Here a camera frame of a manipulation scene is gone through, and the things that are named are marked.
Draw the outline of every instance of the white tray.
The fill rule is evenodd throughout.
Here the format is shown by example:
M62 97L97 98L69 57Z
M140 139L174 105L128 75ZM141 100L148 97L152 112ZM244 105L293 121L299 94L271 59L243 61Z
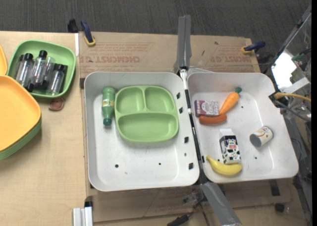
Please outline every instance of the white tray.
M214 172L207 160L203 163L208 179L216 183L293 177L298 172L295 156L285 121L271 100L272 81L261 73L192 73L187 79L191 104L195 100L218 101L221 107L227 95L236 87L242 92L238 103L227 112L227 121L219 125L202 125L193 112L201 154L221 160L219 130L231 128L235 133L242 160L242 171L229 177ZM260 148L254 147L250 134L269 126L272 140Z
M173 95L178 111L178 133L168 141L140 143L124 140L115 121L103 125L102 90L157 85ZM173 73L94 72L85 79L88 174L100 191L189 186L199 177L195 143L182 80Z

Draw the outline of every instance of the wooden table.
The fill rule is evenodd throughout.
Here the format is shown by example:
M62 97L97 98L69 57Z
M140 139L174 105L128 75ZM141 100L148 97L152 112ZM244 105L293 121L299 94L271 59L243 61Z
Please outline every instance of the wooden table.
M16 47L25 40L49 41L77 52L75 38L76 34L70 33L0 32L0 44L7 63ZM90 195L85 170L83 90L79 86L79 80L78 57L74 80L64 96L64 108L53 112L49 110L49 100L37 99L42 110L41 131L18 152L0 161L0 225L70 226L73 208L82 208ZM291 179L287 179L284 187L290 189L291 199L300 206L299 197L295 188L289 184L290 181ZM235 212L245 226L306 225L301 221L276 215L272 205L240 206ZM211 225L219 225L213 212L208 212L207 217ZM175 215L170 215L96 225L161 226L175 218ZM203 226L206 221L202 213L195 213L187 225Z

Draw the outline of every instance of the yellow cable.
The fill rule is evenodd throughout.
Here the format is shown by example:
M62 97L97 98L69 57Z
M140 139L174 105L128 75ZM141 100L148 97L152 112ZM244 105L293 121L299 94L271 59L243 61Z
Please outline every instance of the yellow cable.
M301 95L297 95L297 94L289 94L289 93L282 93L282 92L277 92L275 95L274 95L274 98L275 99L280 99L282 97L297 97L297 98L301 98L303 100L306 100L308 102L312 102L312 100L308 97L304 97L304 96L301 96Z

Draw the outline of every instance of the green bottle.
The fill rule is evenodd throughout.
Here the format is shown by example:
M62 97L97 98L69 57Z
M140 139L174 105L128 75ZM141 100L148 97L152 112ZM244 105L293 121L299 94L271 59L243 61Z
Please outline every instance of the green bottle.
M111 118L114 114L114 95L115 95L114 88L105 87L103 89L102 110L104 114L104 125L111 125Z

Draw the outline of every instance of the white can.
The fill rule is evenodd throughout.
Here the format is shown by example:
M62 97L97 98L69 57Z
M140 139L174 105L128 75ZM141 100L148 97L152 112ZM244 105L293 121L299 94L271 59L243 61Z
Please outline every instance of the white can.
M272 130L266 125L250 135L250 141L256 148L263 146L266 142L273 138Z

